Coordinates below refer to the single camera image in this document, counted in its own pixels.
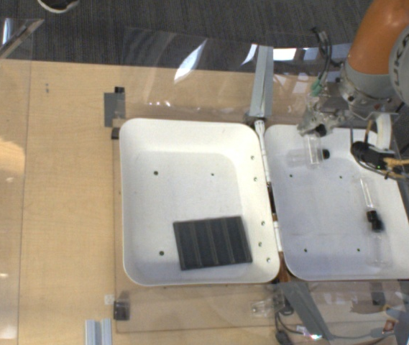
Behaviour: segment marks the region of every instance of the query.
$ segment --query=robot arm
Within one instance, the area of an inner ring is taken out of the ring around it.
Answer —
[[[318,100],[307,105],[298,130],[324,136],[354,117],[377,120],[392,112],[389,99],[395,95],[409,105],[409,0],[374,0],[341,68],[340,81],[328,83]],[[325,106],[331,98],[338,105],[332,111]]]

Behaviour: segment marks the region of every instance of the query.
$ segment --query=gray carpet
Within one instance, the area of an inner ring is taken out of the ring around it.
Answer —
[[[67,14],[35,0],[0,0],[0,17],[45,18],[35,59],[127,64],[129,27],[273,46],[316,44],[310,28],[350,42],[372,0],[81,0]]]

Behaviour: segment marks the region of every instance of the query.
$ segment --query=black rectangular object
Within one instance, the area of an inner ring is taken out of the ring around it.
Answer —
[[[252,262],[239,216],[181,221],[173,226],[182,270]]]

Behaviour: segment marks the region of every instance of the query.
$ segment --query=white tray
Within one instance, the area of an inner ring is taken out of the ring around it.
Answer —
[[[132,119],[120,131],[123,260],[140,285],[269,282],[280,261],[259,141],[247,126]],[[252,263],[180,270],[173,222],[241,216]]]
[[[354,136],[363,140],[364,131],[354,131]],[[295,126],[271,126],[265,140],[282,248],[295,276],[409,279],[409,223],[397,183],[358,166],[349,151],[349,130],[335,129],[321,139],[331,156],[318,169],[289,165],[287,153],[303,147]],[[372,238],[378,233],[367,222],[361,178],[385,225],[379,264],[372,262]]]

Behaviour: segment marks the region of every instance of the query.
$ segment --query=white shoe sole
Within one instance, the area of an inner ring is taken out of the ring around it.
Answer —
[[[69,10],[73,9],[74,7],[76,7],[76,6],[80,3],[80,0],[77,0],[77,1],[74,1],[73,3],[70,3],[70,4],[65,8],[65,10],[57,10],[57,9],[53,9],[53,8],[49,7],[48,5],[46,5],[45,3],[43,3],[41,0],[37,0],[37,1],[38,1],[38,4],[40,4],[43,9],[48,10],[49,12],[55,13],[55,14],[66,13],[66,12],[68,12]]]

